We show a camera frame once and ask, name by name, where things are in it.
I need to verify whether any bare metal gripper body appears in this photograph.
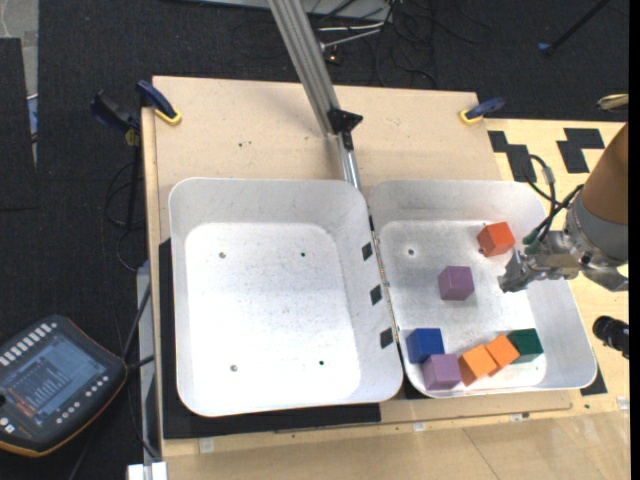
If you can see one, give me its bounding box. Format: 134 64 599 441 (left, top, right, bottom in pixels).
522 230 630 293

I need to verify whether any blue cube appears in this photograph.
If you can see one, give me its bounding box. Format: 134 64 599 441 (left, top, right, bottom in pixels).
405 327 446 365

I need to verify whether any orange cube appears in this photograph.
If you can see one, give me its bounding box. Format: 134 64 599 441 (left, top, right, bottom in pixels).
485 334 522 370
457 344 499 388
476 221 516 258

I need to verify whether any white plastic tray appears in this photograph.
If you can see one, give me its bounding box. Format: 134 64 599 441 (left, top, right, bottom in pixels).
168 176 405 418
368 179 599 400

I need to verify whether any green cube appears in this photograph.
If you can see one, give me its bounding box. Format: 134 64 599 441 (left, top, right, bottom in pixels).
506 328 545 365

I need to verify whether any purple cube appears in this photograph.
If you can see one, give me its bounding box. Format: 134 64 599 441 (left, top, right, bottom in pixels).
421 353 463 392
437 265 476 302

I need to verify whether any pale wood board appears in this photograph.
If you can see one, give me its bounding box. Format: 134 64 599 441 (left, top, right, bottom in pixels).
141 75 576 459

